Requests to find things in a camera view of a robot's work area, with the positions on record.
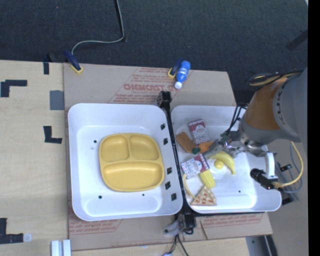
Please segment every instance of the blue bottle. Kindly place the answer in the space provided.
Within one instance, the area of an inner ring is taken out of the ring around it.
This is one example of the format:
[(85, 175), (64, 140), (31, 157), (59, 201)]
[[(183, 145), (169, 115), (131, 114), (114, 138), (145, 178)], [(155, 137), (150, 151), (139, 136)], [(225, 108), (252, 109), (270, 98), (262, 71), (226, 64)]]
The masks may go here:
[(180, 89), (182, 87), (182, 83), (187, 79), (189, 69), (191, 68), (191, 64), (189, 61), (182, 61), (178, 71), (175, 74), (176, 82), (174, 87), (176, 89)]

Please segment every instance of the cardboard sheet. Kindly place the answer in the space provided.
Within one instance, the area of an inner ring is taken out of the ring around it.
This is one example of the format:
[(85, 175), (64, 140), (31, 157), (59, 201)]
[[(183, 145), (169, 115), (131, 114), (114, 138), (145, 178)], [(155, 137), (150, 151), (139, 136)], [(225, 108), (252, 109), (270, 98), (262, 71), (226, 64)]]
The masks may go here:
[[(179, 105), (235, 106), (228, 74), (220, 71), (190, 70), (180, 90), (167, 77), (169, 69), (82, 64), (75, 73), (63, 64), (66, 132), (66, 162), (70, 184), (68, 110), (78, 103), (155, 104), (160, 91), (170, 91), (171, 109)], [(68, 186), (69, 238), (73, 251), (171, 243), (164, 227), (174, 216), (84, 221), (74, 213)], [(184, 241), (237, 238), (272, 233), (267, 213), (197, 217), (197, 227)]]

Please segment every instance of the dark surface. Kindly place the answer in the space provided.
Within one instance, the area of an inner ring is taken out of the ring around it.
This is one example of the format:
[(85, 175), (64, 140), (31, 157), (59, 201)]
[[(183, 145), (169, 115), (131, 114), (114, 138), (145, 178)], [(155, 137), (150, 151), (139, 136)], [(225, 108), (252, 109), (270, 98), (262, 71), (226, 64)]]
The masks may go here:
[[(249, 102), (246, 80), (308, 65), (305, 0), (119, 0), (127, 42), (86, 43), (80, 63), (226, 71), (234, 96)], [(58, 62), (85, 40), (114, 41), (121, 27), (114, 0), (0, 0), (0, 59)]]

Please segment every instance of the blue clamp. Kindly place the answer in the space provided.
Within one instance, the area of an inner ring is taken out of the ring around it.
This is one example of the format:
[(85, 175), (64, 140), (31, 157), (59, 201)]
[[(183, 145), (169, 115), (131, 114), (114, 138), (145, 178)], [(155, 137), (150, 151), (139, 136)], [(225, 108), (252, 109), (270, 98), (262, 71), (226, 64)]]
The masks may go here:
[(63, 55), (68, 59), (68, 61), (71, 63), (70, 67), (78, 74), (80, 74), (84, 68), (82, 66), (80, 66), (79, 62), (77, 61), (77, 59), (75, 58), (75, 56), (73, 56), (73, 54), (71, 52), (69, 52), (68, 50), (64, 50), (63, 51)]
[(176, 72), (178, 70), (178, 68), (180, 67), (180, 64), (181, 62), (183, 61), (184, 59), (182, 57), (178, 58), (178, 60), (176, 61), (176, 63), (174, 64), (174, 66), (172, 68), (169, 69), (168, 71), (168, 77), (171, 78), (171, 79), (174, 79), (175, 76), (176, 76)]

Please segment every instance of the pizza slice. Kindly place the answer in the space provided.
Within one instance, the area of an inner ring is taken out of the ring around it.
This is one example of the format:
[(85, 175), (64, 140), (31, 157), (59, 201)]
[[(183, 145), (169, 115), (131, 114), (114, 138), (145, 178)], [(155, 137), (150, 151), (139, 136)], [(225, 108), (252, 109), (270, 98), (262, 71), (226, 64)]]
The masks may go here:
[(192, 206), (216, 206), (217, 199), (212, 191), (203, 186), (200, 192), (196, 195), (195, 199), (191, 203)]

